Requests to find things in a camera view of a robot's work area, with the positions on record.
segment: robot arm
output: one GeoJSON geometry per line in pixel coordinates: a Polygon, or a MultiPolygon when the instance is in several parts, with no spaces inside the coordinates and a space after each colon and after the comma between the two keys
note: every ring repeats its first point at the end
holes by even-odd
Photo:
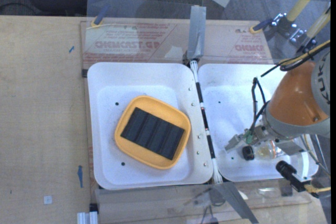
{"type": "MultiPolygon", "coordinates": [[[[329,46],[327,41],[316,51],[329,46]]],[[[290,141],[302,134],[330,138],[330,50],[316,64],[301,59],[282,61],[290,63],[289,71],[257,114],[262,116],[260,124],[255,126],[255,119],[250,129],[229,141],[226,151],[241,146],[242,140],[254,145],[266,140],[290,141]]]]}

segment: small sticker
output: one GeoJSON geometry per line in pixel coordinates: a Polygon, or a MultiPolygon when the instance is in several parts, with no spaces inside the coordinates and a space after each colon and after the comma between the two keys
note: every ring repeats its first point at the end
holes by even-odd
{"type": "Polygon", "coordinates": [[[44,196],[44,204],[45,205],[51,205],[53,203],[53,197],[52,196],[44,196]]]}

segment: black wire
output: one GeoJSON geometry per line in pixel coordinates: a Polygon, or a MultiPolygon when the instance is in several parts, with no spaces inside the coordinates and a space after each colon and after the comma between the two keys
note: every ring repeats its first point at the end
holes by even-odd
{"type": "Polygon", "coordinates": [[[261,87],[260,82],[259,82],[258,79],[257,79],[257,84],[258,84],[258,87],[259,87],[259,90],[260,90],[260,93],[261,93],[262,101],[265,104],[266,103],[266,99],[265,99],[264,91],[263,91],[263,89],[262,89],[262,87],[261,87]]]}
{"type": "Polygon", "coordinates": [[[204,222],[204,218],[205,218],[205,215],[206,215],[206,212],[208,211],[208,206],[205,208],[204,210],[204,213],[203,213],[203,218],[202,218],[202,221],[201,221],[201,224],[203,224],[204,222]]]}
{"type": "Polygon", "coordinates": [[[212,213],[211,205],[209,205],[209,210],[210,210],[211,217],[213,218],[213,217],[214,217],[214,214],[212,213]]]}
{"type": "Polygon", "coordinates": [[[251,134],[254,133],[254,129],[256,127],[256,123],[257,123],[257,120],[258,118],[260,117],[260,115],[263,113],[266,105],[268,104],[268,102],[266,102],[266,99],[265,99],[265,95],[264,95],[264,91],[260,85],[260,82],[258,81],[258,78],[253,78],[253,85],[252,85],[252,99],[253,99],[253,122],[251,124],[251,127],[250,127],[250,131],[251,131],[251,134]],[[256,85],[258,85],[259,87],[259,90],[260,90],[260,93],[261,93],[261,96],[262,96],[262,100],[264,102],[264,104],[262,105],[261,109],[259,110],[259,112],[257,113],[257,99],[256,99],[256,93],[255,93],[255,89],[256,89],[256,85]]]}
{"type": "Polygon", "coordinates": [[[330,42],[326,43],[323,47],[317,49],[316,51],[314,51],[312,53],[308,51],[307,52],[307,56],[305,56],[304,58],[298,60],[297,62],[291,63],[289,65],[286,65],[286,62],[293,61],[297,57],[288,59],[288,60],[283,61],[283,62],[279,62],[275,66],[273,66],[272,68],[270,68],[269,70],[267,70],[265,73],[263,73],[261,75],[261,77],[267,75],[268,73],[270,73],[271,71],[273,71],[274,69],[276,69],[278,66],[280,66],[280,70],[281,71],[289,71],[291,69],[294,69],[294,68],[298,67],[299,65],[303,64],[304,62],[306,62],[307,60],[312,59],[313,56],[315,56],[316,54],[318,54],[322,50],[324,50],[326,48],[329,48],[329,47],[330,47],[330,42]]]}
{"type": "Polygon", "coordinates": [[[7,4],[4,4],[4,5],[1,5],[1,6],[0,6],[0,11],[1,11],[3,8],[5,8],[5,7],[7,7],[7,6],[11,6],[11,5],[23,6],[23,7],[25,7],[25,8],[28,8],[31,12],[33,12],[34,15],[37,15],[36,12],[35,12],[31,7],[29,7],[28,5],[26,5],[26,4],[22,4],[22,3],[17,3],[17,2],[7,3],[7,4]]]}

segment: white tray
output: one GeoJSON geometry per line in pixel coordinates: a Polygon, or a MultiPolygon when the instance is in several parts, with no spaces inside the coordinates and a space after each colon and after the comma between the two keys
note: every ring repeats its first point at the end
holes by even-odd
{"type": "Polygon", "coordinates": [[[93,170],[105,189],[202,184],[213,174],[193,74],[175,63],[97,63],[88,71],[93,170]],[[121,152],[114,130],[139,95],[160,99],[185,113],[192,131],[178,163],[168,170],[142,164],[121,152]]]}
{"type": "MultiPolygon", "coordinates": [[[[251,126],[253,78],[258,77],[266,100],[269,100],[285,75],[285,72],[276,69],[260,78],[260,75],[271,67],[271,65],[207,64],[199,68],[198,77],[219,171],[230,181],[281,178],[275,166],[282,159],[293,165],[301,177],[310,178],[318,170],[318,166],[307,152],[271,161],[256,159],[246,161],[242,157],[241,148],[229,153],[226,153],[224,149],[233,135],[241,134],[244,129],[251,126]]],[[[260,109],[263,101],[258,87],[256,96],[260,109]]]]}

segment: white cable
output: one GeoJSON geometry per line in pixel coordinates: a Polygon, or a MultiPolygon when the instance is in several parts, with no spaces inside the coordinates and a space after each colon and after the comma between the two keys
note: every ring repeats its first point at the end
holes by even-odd
{"type": "Polygon", "coordinates": [[[195,78],[195,82],[198,82],[198,74],[197,74],[197,70],[198,70],[198,66],[197,66],[197,61],[196,60],[191,60],[190,61],[190,69],[192,70],[193,74],[194,74],[194,78],[195,78]]]}
{"type": "Polygon", "coordinates": [[[223,182],[223,178],[219,173],[218,165],[217,165],[217,159],[213,158],[212,160],[212,165],[214,167],[214,173],[212,175],[212,182],[213,184],[220,184],[223,182]]]}

